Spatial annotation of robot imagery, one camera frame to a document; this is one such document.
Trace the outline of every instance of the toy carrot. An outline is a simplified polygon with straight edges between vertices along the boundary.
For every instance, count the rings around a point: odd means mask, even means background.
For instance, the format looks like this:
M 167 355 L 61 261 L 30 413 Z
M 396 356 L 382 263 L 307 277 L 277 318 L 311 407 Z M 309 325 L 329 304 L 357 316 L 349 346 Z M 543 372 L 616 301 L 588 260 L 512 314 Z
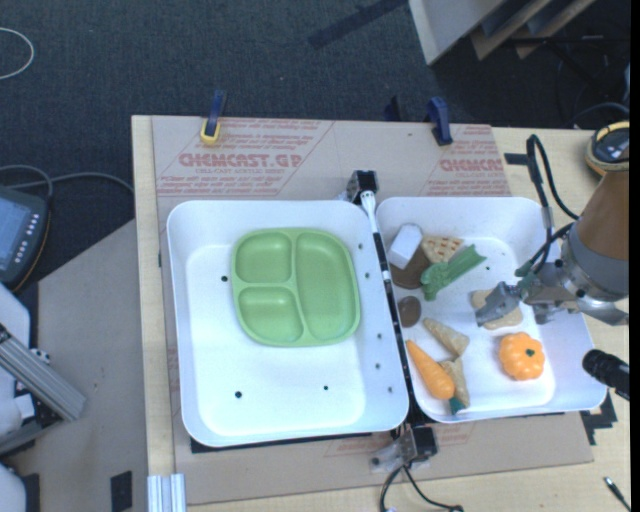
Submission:
M 429 392 L 440 400 L 450 400 L 456 390 L 453 379 L 435 360 L 413 340 L 407 340 L 409 355 Z

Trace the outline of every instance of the green plate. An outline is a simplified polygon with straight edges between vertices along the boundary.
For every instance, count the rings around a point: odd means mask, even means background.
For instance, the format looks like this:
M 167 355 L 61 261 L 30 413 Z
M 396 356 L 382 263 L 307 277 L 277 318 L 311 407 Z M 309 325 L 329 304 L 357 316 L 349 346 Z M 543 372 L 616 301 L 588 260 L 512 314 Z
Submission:
M 338 343 L 360 322 L 351 256 L 326 231 L 264 229 L 243 236 L 233 249 L 232 287 L 240 324 L 266 345 Z

